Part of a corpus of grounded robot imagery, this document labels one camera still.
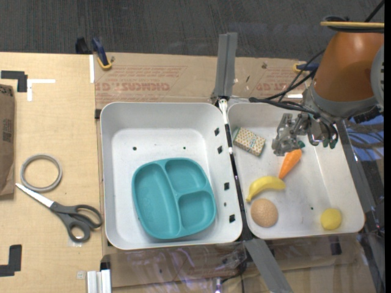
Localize orange carrot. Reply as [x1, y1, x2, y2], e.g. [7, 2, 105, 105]
[278, 140, 306, 181]

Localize brown paper bag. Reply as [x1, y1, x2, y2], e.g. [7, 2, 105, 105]
[0, 84, 16, 197]

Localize yellow lemon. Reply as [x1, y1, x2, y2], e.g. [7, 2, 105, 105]
[320, 207, 343, 231]

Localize brown cardboard board red print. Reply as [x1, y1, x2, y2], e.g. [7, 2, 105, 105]
[93, 52, 369, 289]

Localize teal divided plate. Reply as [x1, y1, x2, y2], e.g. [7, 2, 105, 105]
[131, 157, 218, 241]

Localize white plastic tray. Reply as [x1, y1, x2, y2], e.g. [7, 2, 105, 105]
[227, 102, 366, 241]
[99, 101, 244, 251]

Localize small patterned carton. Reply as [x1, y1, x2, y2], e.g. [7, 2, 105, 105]
[232, 127, 267, 157]

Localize yellow banana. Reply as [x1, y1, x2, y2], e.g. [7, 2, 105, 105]
[245, 175, 287, 203]

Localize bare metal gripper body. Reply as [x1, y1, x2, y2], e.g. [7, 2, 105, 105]
[276, 112, 326, 146]

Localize tan round bread roll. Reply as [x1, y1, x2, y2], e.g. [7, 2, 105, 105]
[250, 197, 279, 228]

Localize grey tape roll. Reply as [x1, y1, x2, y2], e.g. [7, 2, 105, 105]
[20, 153, 64, 194]

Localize grey handled scissors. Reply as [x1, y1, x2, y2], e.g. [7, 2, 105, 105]
[15, 182, 104, 243]

